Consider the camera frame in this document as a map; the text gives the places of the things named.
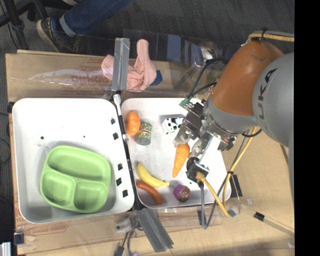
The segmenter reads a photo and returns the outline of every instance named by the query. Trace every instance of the toy carrot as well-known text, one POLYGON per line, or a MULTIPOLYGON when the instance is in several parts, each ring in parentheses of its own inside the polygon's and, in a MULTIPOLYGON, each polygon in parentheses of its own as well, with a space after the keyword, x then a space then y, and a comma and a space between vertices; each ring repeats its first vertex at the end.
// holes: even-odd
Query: toy carrot
POLYGON ((159 194, 158 191, 156 191, 156 189, 153 186, 150 186, 149 184, 143 182, 143 181, 138 181, 136 183, 136 186, 139 189, 142 189, 144 191, 146 191, 150 196, 152 196, 152 198, 154 199, 155 203, 157 205, 161 205, 163 202, 163 198, 161 197, 161 195, 159 194))
POLYGON ((125 131, 128 135, 136 135, 140 129, 140 116, 136 111, 131 111, 125 122, 125 131))
POLYGON ((175 178, 178 175, 189 156, 189 152, 190 146, 188 143, 176 147, 172 177, 175 178))

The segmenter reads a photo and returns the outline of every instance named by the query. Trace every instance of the black sneaker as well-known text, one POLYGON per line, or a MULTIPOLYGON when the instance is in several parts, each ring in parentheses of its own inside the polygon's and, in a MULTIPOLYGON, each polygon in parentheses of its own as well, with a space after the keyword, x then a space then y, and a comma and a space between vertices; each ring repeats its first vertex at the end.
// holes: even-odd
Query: black sneaker
POLYGON ((70 37, 64 32, 58 32, 57 22, 58 18, 56 16, 37 21, 36 29, 42 40, 50 44, 59 53, 85 53, 81 36, 70 37))

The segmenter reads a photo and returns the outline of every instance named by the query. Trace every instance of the blue cloth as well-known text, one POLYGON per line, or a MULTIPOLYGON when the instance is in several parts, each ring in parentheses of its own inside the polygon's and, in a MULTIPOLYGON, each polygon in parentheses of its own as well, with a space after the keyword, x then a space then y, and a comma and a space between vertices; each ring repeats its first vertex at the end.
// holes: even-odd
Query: blue cloth
POLYGON ((69 37, 89 35, 134 0, 82 0, 59 19, 69 37))

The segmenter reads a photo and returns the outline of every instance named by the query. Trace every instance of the white tray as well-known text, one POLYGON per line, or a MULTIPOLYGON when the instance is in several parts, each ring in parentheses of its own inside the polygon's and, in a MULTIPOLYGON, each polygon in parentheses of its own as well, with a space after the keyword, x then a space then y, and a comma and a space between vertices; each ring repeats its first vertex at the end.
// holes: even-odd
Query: white tray
POLYGON ((13 105, 12 117, 19 209, 27 221, 46 223, 117 214, 131 209, 135 196, 117 112, 109 101, 24 98, 13 105), (99 212, 67 211, 51 206, 43 199, 40 193, 42 169, 48 152, 58 145, 87 149, 110 162, 110 192, 99 212))
MULTIPOLYGON (((134 136, 128 136, 128 145, 130 151, 130 158, 132 168, 134 170, 135 178, 139 179, 136 173, 137 163, 142 163, 151 175, 154 177, 169 181, 169 186, 161 186, 156 190, 163 197, 163 203, 156 205, 153 199, 145 191, 138 189, 138 197, 142 204, 148 208, 173 208, 185 207, 201 204, 201 191, 198 185, 189 180, 186 175, 186 164, 179 172, 176 178, 172 177, 172 169, 174 166, 174 159, 176 148, 173 141, 175 134, 165 134, 162 130, 161 123, 167 117, 185 116, 187 111, 179 106, 182 98, 130 98, 123 102, 121 106, 124 119, 131 111, 137 111, 141 121, 150 123, 152 125, 151 144, 144 146, 136 143, 134 136), (173 189, 176 184, 188 186, 191 190, 191 197, 186 202, 179 202, 173 195, 173 189)), ((195 141, 190 140, 189 145, 192 148, 195 141)), ((210 169, 207 175, 207 180, 218 192, 222 182, 227 174, 225 163, 220 151, 217 150, 219 139, 214 138, 208 148, 202 164, 208 166, 210 169)), ((231 186, 228 184, 226 190, 226 198, 231 195, 231 186)), ((214 197, 204 186, 204 201, 205 203, 213 203, 214 197)))

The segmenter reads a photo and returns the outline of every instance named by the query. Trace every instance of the dark floor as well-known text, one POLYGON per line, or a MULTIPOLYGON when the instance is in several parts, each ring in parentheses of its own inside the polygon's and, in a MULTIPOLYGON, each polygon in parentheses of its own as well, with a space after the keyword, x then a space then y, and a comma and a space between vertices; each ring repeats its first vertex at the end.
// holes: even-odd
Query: dark floor
MULTIPOLYGON (((61 15, 64 10, 47 8, 47 12, 50 15, 61 15)), ((29 49, 53 51, 39 38, 36 23, 29 21, 26 13, 20 18, 25 25, 24 34, 29 49)), ((137 0, 106 20, 92 36, 115 39, 123 37, 124 30, 134 30, 240 45, 246 42, 250 33, 262 28, 294 34, 295 1, 137 0)), ((17 51, 17 38, 12 33, 13 39, 7 25, 0 27, 0 244, 12 241, 14 232, 5 66, 5 54, 17 51)), ((293 43, 275 44, 284 53, 294 51, 293 43)), ((108 50, 104 46, 104 49, 97 51, 96 47, 93 53, 103 56, 108 50)))

